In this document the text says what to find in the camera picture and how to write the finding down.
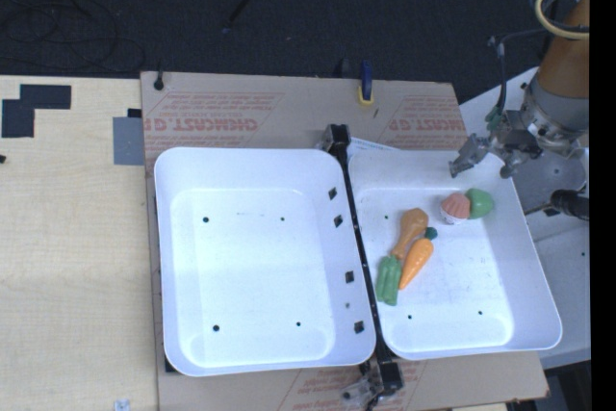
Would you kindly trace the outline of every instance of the light wood surface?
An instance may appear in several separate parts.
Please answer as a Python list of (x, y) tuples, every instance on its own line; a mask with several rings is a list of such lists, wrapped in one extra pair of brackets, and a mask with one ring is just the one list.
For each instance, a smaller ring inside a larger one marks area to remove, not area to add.
[(157, 409), (143, 167), (114, 165), (113, 117), (138, 80), (70, 84), (70, 110), (36, 110), (33, 138), (0, 139), (0, 408)]

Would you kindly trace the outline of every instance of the yellow cable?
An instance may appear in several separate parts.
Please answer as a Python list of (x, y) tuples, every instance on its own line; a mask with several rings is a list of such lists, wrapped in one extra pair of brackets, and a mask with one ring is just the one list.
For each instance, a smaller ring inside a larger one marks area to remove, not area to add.
[(544, 0), (535, 0), (535, 15), (539, 22), (546, 28), (550, 33), (557, 35), (558, 37), (563, 37), (566, 39), (587, 39), (590, 36), (590, 33), (573, 33), (567, 30), (563, 30), (552, 25), (543, 14), (541, 9), (541, 4)]

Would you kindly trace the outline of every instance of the cardboard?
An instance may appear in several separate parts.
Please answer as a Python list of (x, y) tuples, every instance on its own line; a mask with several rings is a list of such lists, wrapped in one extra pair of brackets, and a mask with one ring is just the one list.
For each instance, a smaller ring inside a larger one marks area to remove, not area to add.
[[(361, 376), (357, 367), (199, 378), (168, 371), (152, 169), (158, 155), (175, 146), (315, 147), (332, 123), (348, 125), (354, 138), (392, 147), (458, 149), (467, 135), (452, 86), (373, 81), (374, 102), (364, 106), (356, 80), (166, 72), (157, 90), (157, 75), (141, 74), (141, 98), (160, 409), (350, 411), (340, 395)], [(443, 409), (548, 393), (532, 351), (399, 364), (405, 386), (379, 410)]]

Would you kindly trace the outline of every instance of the empty white tray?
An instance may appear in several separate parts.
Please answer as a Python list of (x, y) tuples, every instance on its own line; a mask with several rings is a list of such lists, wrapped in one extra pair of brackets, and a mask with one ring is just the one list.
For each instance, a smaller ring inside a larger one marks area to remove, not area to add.
[(338, 162), (316, 149), (158, 158), (164, 346), (178, 372), (359, 364), (372, 312)]
[[(438, 231), (434, 253), (397, 306), (378, 303), (387, 346), (411, 360), (546, 349), (562, 326), (513, 181), (488, 154), (449, 174), (453, 151), (359, 151), (349, 164), (358, 222), (375, 282), (378, 263), (396, 243), (404, 211), (419, 207)], [(440, 203), (478, 188), (495, 200), (484, 218), (445, 223)]]

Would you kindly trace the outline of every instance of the orange carrot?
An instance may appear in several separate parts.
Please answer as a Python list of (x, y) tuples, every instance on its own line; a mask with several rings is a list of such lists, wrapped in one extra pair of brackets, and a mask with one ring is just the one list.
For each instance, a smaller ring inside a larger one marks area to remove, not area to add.
[(418, 235), (421, 235), (427, 227), (427, 214), (424, 210), (416, 207), (409, 209), (402, 215), (400, 220), (400, 234), (398, 242), (391, 250), (391, 254), (399, 261), (404, 258), (406, 246)]
[(426, 237), (418, 238), (411, 244), (411, 247), (404, 259), (402, 275), (398, 283), (398, 289), (403, 290), (406, 285), (417, 275), (434, 251), (434, 244)]

